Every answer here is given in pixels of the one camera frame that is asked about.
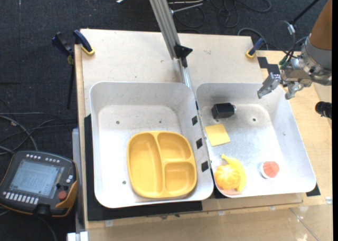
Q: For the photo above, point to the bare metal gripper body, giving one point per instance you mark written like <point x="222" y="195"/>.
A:
<point x="297" y="72"/>

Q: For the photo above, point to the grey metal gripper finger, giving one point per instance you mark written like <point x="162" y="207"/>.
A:
<point x="270" y="84"/>
<point x="292" y="90"/>

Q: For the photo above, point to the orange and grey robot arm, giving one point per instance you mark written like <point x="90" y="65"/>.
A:
<point x="322" y="23"/>

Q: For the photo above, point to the black box with silver knob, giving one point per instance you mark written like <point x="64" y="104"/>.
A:
<point x="221" y="110"/>

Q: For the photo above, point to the white plastic tray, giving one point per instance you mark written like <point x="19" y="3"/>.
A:
<point x="266" y="142"/>
<point x="113" y="139"/>

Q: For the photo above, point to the red and white cup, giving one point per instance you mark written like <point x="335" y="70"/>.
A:
<point x="270" y="169"/>

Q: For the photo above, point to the yellow banana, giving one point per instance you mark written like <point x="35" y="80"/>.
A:
<point x="240" y="170"/>

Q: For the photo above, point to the peeled orange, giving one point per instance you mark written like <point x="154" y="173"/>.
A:
<point x="226" y="177"/>

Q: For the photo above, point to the pale wood board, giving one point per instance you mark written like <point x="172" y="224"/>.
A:
<point x="126" y="58"/>

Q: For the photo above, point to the yellow divided plate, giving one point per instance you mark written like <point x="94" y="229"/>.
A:
<point x="144" y="163"/>

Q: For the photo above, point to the black cylinder on white bracket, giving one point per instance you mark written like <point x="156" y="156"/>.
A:
<point x="324" y="108"/>

